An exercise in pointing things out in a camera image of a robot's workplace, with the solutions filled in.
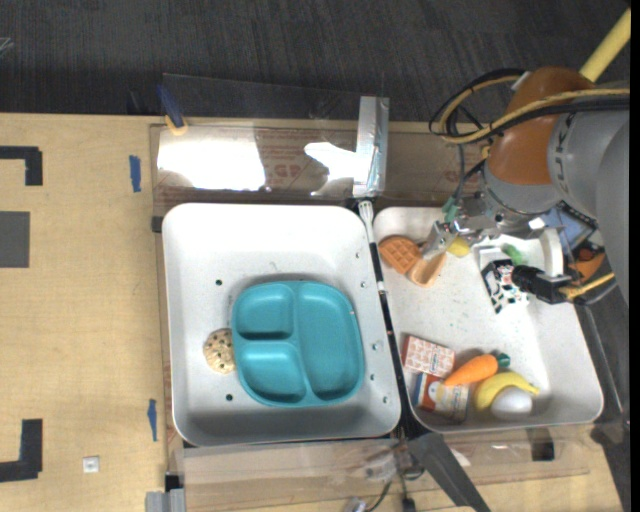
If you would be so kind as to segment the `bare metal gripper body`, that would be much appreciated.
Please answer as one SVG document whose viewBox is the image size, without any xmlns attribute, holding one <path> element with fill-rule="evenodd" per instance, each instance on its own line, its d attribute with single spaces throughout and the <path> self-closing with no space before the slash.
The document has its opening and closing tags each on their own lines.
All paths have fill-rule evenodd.
<svg viewBox="0 0 640 512">
<path fill-rule="evenodd" d="M 470 245 L 508 235 L 526 239 L 532 216 L 512 210 L 490 194 L 452 195 L 442 207 L 443 219 L 433 224 L 436 243 L 450 245 L 455 238 Z"/>
</svg>

